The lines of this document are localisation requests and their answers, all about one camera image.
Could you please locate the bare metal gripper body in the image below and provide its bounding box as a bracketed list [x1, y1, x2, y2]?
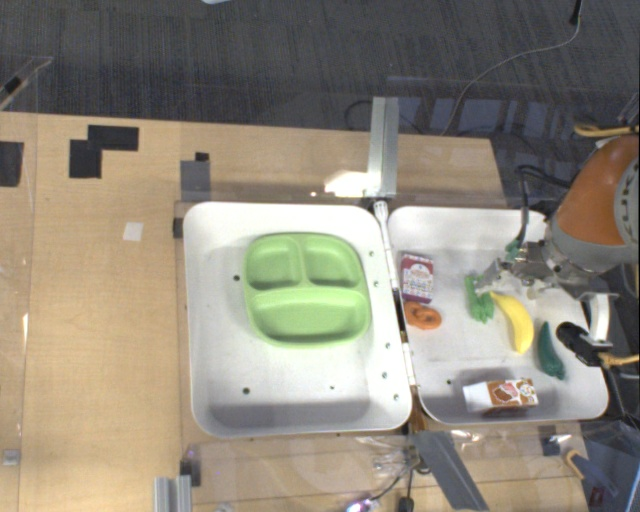
[501, 238, 569, 290]

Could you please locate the light green broccoli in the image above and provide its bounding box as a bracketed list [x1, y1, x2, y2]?
[463, 273, 497, 323]

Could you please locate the yellow banana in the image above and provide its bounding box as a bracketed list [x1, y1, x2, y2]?
[489, 290, 536, 356]

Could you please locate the dark green pepper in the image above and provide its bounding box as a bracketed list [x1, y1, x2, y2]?
[536, 320, 567, 382]

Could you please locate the purple and white carton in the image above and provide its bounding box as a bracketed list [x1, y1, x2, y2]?
[398, 251, 436, 305]

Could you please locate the white plastic tray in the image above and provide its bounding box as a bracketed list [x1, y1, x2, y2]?
[386, 205, 611, 427]
[181, 200, 414, 441]

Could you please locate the brown and white carton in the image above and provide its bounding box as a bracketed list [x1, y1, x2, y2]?
[461, 377, 540, 417]

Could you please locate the green divided plate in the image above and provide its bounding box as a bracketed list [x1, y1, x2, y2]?
[242, 232, 373, 348]

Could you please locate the black cylinder on white bracket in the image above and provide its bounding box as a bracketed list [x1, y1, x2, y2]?
[555, 292, 619, 369]

